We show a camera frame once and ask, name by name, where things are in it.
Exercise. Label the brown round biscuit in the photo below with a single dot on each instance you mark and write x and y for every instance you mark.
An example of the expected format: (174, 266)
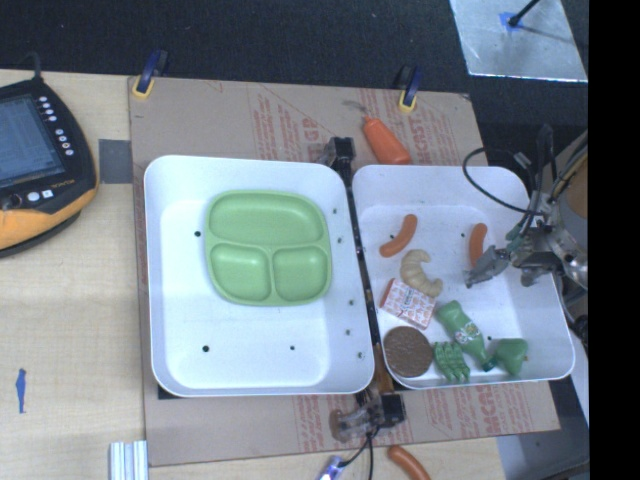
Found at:
(407, 352)

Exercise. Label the orange bottle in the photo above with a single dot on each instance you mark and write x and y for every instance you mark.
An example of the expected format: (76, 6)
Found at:
(385, 145)

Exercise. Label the green bottle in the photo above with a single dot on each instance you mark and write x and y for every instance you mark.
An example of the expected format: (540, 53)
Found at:
(462, 330)

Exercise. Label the orange sausage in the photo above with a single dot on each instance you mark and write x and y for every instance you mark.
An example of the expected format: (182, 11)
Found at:
(400, 240)
(407, 463)
(477, 245)

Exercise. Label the brown cardboard board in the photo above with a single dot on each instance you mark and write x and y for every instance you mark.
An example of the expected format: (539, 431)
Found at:
(210, 118)

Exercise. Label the thin black rod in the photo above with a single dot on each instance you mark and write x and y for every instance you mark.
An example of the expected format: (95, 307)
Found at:
(356, 228)

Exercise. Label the beige croissant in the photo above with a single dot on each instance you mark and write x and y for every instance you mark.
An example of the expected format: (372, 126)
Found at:
(417, 270)

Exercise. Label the green pea pods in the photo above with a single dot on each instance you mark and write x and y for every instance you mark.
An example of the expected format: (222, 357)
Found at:
(451, 360)

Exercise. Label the white plastic tray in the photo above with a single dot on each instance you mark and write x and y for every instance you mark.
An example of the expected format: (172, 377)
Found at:
(505, 313)
(250, 348)

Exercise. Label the green pepper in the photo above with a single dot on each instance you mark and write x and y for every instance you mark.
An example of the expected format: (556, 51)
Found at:
(512, 354)

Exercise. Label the black block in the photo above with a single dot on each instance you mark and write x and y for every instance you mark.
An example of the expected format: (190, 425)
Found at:
(393, 409)

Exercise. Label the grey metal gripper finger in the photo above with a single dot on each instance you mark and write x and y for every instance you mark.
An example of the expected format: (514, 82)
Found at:
(531, 275)
(484, 267)

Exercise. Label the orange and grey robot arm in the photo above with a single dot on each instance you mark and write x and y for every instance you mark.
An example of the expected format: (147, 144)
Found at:
(575, 208)

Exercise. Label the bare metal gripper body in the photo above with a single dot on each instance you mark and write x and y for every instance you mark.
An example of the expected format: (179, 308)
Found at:
(570, 263)

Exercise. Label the green divided plate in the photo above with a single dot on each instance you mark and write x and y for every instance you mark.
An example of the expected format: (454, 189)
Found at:
(267, 245)

